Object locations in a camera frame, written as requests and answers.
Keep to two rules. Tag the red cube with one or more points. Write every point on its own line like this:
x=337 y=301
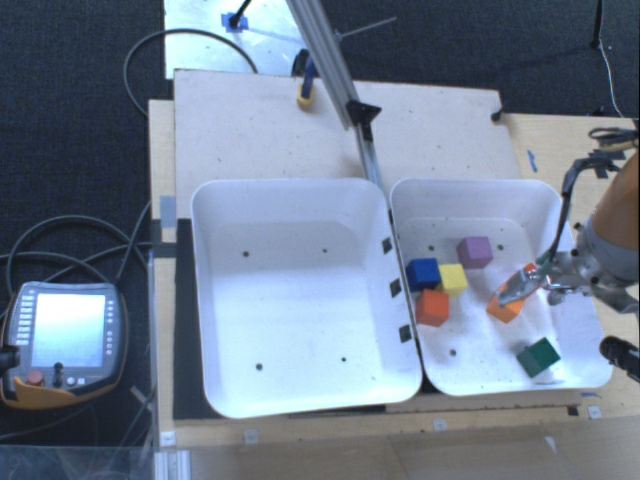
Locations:
x=431 y=308

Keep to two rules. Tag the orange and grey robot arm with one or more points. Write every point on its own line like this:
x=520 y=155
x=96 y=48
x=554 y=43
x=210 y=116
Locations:
x=620 y=203

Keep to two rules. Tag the orange cube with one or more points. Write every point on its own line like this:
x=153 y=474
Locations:
x=506 y=312

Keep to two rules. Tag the white plastic tray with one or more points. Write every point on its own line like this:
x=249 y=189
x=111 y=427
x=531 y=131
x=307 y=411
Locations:
x=475 y=363
x=300 y=313

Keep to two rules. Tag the purple cube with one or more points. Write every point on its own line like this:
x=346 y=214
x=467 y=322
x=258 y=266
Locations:
x=475 y=252

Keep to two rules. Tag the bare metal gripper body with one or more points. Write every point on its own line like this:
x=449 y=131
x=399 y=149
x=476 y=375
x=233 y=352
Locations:
x=582 y=273

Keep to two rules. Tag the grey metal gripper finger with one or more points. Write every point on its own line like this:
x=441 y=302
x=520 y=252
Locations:
x=520 y=288

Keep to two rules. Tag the pale wood board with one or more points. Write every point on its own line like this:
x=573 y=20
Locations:
x=260 y=128

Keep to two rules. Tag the yellow cube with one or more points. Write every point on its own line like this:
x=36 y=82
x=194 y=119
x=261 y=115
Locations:
x=453 y=278

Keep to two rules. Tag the green cube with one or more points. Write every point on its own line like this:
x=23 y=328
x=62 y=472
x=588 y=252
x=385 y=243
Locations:
x=536 y=357

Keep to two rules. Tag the blue cube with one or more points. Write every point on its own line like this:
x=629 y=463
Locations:
x=421 y=274

